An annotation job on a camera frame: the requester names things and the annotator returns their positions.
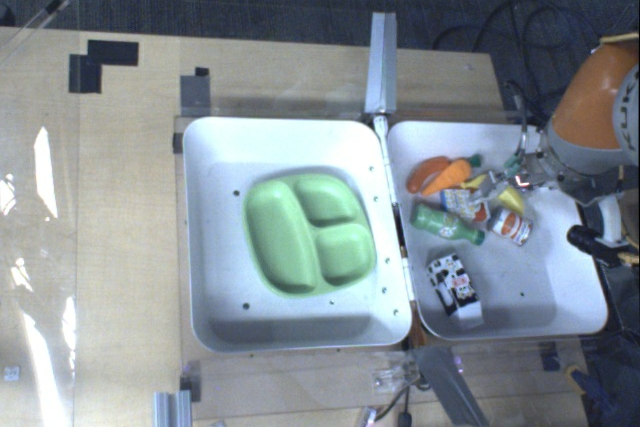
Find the black tape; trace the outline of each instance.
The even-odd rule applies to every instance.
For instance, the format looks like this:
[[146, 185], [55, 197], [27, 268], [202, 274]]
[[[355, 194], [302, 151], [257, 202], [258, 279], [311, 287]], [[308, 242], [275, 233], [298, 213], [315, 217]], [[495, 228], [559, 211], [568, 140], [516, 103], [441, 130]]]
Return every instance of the black tape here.
[[49, 2], [47, 4], [47, 6], [44, 8], [44, 10], [52, 15], [53, 13], [55, 13], [58, 8], [62, 5], [62, 1], [61, 0], [52, 0], [51, 2]]
[[173, 154], [174, 155], [182, 155], [182, 138], [184, 134], [179, 134], [175, 132], [173, 134]]
[[87, 53], [96, 64], [138, 66], [137, 42], [90, 39]]
[[180, 376], [180, 391], [185, 390], [191, 392], [191, 402], [200, 402], [202, 400], [202, 386], [198, 376]]
[[86, 55], [69, 56], [69, 93], [102, 93], [102, 67]]
[[[60, 7], [52, 1], [46, 7]], [[102, 66], [138, 66], [139, 45], [129, 41], [89, 40], [87, 55], [69, 55], [69, 92], [102, 93]]]

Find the clear plastic panel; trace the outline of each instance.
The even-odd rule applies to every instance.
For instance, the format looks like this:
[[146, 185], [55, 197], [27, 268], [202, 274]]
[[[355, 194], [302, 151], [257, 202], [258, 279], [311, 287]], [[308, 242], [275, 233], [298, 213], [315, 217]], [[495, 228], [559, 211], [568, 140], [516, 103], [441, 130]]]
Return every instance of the clear plastic panel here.
[[[2, 0], [11, 4], [11, 0]], [[0, 423], [73, 424], [79, 0], [10, 6], [0, 27]]]

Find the toy carrot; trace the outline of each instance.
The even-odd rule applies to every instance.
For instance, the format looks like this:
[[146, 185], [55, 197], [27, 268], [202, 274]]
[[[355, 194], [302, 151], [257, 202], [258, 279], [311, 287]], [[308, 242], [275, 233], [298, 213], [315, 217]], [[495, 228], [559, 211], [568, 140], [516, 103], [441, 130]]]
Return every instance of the toy carrot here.
[[425, 186], [427, 178], [440, 173], [449, 167], [451, 161], [447, 157], [431, 157], [423, 160], [413, 170], [407, 180], [407, 190], [411, 194], [415, 194]]
[[447, 168], [436, 176], [427, 186], [422, 189], [423, 196], [429, 196], [443, 189], [455, 187], [468, 180], [472, 173], [472, 165], [479, 166], [480, 157], [474, 155], [469, 159], [456, 159]]

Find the toy can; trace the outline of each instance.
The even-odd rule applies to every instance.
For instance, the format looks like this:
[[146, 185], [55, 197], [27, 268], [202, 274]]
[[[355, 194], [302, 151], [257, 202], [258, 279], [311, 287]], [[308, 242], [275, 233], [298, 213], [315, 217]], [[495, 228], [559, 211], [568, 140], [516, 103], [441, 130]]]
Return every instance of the toy can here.
[[496, 235], [522, 246], [531, 234], [533, 223], [531, 219], [501, 207], [496, 210], [487, 227]]

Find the green plate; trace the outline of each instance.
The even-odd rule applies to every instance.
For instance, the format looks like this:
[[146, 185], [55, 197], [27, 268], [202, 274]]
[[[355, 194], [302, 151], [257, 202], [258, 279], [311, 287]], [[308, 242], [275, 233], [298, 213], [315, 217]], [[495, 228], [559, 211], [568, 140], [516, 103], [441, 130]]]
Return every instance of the green plate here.
[[254, 186], [244, 201], [244, 223], [264, 282], [287, 296], [350, 286], [375, 266], [360, 202], [331, 175], [292, 175]]

